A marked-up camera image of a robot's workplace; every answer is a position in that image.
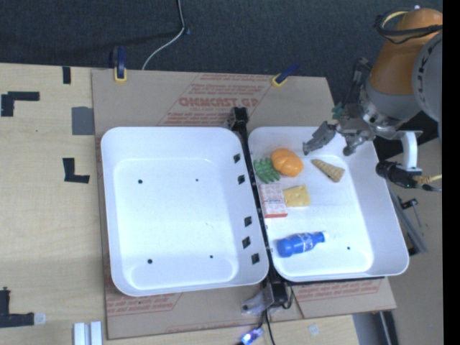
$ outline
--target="yellow sponge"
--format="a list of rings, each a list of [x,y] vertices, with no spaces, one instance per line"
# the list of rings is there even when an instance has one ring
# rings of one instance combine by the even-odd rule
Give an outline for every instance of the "yellow sponge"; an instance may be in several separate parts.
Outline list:
[[[305,184],[284,189],[285,202],[287,207],[304,207],[310,205],[310,195]]]

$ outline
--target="red and white box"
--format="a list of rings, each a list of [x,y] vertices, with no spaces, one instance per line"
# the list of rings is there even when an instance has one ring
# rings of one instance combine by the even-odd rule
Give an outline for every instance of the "red and white box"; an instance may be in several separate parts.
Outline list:
[[[265,218],[286,217],[288,215],[281,184],[259,184],[259,196]]]

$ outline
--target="empty white tray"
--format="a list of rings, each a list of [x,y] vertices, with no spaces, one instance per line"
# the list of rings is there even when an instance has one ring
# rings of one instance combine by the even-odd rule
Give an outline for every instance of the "empty white tray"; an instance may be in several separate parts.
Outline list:
[[[336,136],[324,147],[303,154],[303,142],[315,127],[261,127],[249,135],[252,160],[270,157],[277,148],[295,152],[304,169],[298,176],[281,177],[282,189],[305,184],[310,205],[288,208],[285,218],[264,220],[275,269],[287,280],[307,282],[399,275],[409,256],[386,182],[375,172],[374,145],[366,142],[351,156],[344,156],[345,139]],[[342,167],[335,183],[312,159]],[[328,240],[302,254],[281,257],[278,239],[303,232],[326,231]]]
[[[250,285],[269,268],[235,133],[121,127],[101,143],[111,275],[131,296]]]

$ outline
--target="white cable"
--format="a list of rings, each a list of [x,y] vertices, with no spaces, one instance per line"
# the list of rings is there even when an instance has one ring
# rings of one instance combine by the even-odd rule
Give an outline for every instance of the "white cable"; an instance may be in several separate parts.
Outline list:
[[[180,0],[178,0],[178,8],[179,8],[179,15],[180,15],[180,21],[182,22],[182,29],[180,30],[180,32],[172,39],[170,40],[169,42],[165,43],[162,47],[159,47],[157,48],[150,56],[147,60],[145,60],[145,63],[144,65],[142,66],[142,70],[145,69],[145,67],[147,66],[147,64],[149,63],[149,61],[157,54],[159,53],[161,50],[163,50],[164,48],[168,47],[169,45],[171,45],[172,43],[174,43],[180,36],[182,36],[182,34],[184,33],[185,31],[185,20],[184,20],[184,16],[182,14],[182,6],[180,4]]]

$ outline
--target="cardboard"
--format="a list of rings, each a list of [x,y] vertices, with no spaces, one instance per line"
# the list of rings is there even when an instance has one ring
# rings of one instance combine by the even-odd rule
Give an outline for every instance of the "cardboard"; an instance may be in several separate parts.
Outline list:
[[[129,71],[116,83],[111,69],[91,72],[96,135],[96,168],[109,339],[255,325],[257,315],[242,314],[242,302],[259,285],[134,298],[111,281],[100,142],[114,127],[206,127],[225,124],[231,108],[249,112],[248,132],[262,126],[319,126],[331,120],[333,101],[325,78],[289,77],[280,88],[269,75]],[[293,288],[289,310],[272,321],[292,321],[395,308],[387,278],[325,282]]]

